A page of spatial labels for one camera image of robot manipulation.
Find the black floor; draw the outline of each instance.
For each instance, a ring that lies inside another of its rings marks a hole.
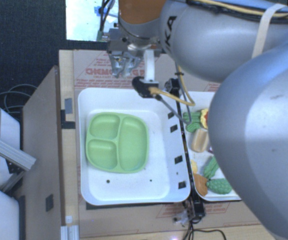
[[[65,17],[65,0],[0,0],[0,92],[39,85],[58,64],[60,49],[105,49],[102,43],[67,41]]]

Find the cardboard box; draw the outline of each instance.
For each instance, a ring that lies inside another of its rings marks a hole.
[[[132,88],[132,78],[144,75],[144,65],[141,63],[137,69],[132,71],[130,77],[126,79],[114,78],[111,76],[110,61],[105,51],[61,51],[60,61],[65,62],[60,65],[61,72],[64,71],[63,67],[65,65],[74,68],[73,81],[75,96],[70,97],[70,99],[75,102],[77,101],[78,94],[84,88],[130,89]],[[162,88],[167,80],[175,77],[175,64],[168,55],[163,54],[160,58],[156,59],[155,66],[155,79],[161,83],[160,87]],[[184,79],[190,91],[214,92],[219,87],[217,83],[198,79],[188,73],[185,73]],[[76,133],[76,143],[78,142],[79,136],[78,133]],[[184,210],[181,203],[106,207],[86,204],[80,194],[80,158],[78,145],[76,148],[80,237],[186,230],[182,225],[174,224],[172,221],[172,218],[176,214]],[[242,201],[206,203],[205,210],[206,216],[195,226],[196,228],[219,228],[259,224],[257,218]]]

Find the green plate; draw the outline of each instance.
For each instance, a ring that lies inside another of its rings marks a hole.
[[[148,129],[140,118],[104,112],[89,122],[86,156],[95,167],[116,173],[136,173],[147,163]]]

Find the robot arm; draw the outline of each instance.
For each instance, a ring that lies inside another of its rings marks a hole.
[[[263,0],[212,0],[265,11]],[[252,58],[260,15],[192,0],[119,0],[108,53],[126,75],[146,49],[222,83],[209,110],[209,138],[226,178],[277,239],[288,239],[288,17],[274,17]],[[288,13],[288,7],[279,13]]]

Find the white velcro strap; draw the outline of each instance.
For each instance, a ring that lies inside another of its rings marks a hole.
[[[259,22],[252,58],[260,55],[263,52],[270,20],[272,19],[274,13],[283,7],[286,6],[280,3],[274,4],[273,6],[269,7],[262,15]]]

